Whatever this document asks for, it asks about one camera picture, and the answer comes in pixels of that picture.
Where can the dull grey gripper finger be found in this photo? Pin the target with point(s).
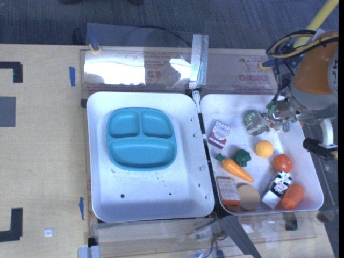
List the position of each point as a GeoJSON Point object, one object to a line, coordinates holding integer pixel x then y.
{"type": "Point", "coordinates": [257, 128]}
{"type": "Point", "coordinates": [285, 126]}

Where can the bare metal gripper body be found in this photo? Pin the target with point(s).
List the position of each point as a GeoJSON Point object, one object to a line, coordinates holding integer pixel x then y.
{"type": "Point", "coordinates": [285, 111]}

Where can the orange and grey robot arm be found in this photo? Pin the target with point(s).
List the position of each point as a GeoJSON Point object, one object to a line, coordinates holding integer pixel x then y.
{"type": "Point", "coordinates": [311, 71]}

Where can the pale green round object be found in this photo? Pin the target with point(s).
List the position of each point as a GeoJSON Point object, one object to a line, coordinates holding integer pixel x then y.
{"type": "Point", "coordinates": [250, 116]}

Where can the yellow orange ball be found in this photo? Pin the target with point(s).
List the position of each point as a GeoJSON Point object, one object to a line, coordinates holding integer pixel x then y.
{"type": "Point", "coordinates": [264, 149]}

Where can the white plastic tray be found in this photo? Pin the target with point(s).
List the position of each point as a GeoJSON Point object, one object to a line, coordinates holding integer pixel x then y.
{"type": "Point", "coordinates": [150, 192]}
{"type": "Point", "coordinates": [301, 149]}

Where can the green broccoli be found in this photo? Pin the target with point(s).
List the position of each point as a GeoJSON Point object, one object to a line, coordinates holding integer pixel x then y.
{"type": "Point", "coordinates": [242, 157]}

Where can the red tomato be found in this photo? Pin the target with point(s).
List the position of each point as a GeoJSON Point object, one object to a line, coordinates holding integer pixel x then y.
{"type": "Point", "coordinates": [282, 163]}

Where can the red and white carton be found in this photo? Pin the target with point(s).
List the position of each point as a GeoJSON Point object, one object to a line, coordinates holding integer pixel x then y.
{"type": "Point", "coordinates": [219, 134]}

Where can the orange carrot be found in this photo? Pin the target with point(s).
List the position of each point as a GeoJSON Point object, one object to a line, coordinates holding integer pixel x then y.
{"type": "Point", "coordinates": [236, 168]}

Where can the cow print milk carton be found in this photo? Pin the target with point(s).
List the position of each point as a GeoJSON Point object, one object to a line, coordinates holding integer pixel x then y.
{"type": "Point", "coordinates": [278, 188]}

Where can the tan round biscuit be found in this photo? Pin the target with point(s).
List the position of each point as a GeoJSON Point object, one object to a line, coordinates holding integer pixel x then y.
{"type": "Point", "coordinates": [248, 197]}

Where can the orange printed packet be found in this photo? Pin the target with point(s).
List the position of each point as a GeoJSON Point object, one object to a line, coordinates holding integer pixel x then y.
{"type": "Point", "coordinates": [228, 192]}

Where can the blue divided plate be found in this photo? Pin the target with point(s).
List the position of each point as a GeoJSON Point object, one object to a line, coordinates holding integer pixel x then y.
{"type": "Point", "coordinates": [141, 150]}

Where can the black cylinder on white bracket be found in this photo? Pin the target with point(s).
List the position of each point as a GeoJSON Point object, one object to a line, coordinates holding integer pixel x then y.
{"type": "Point", "coordinates": [319, 145]}

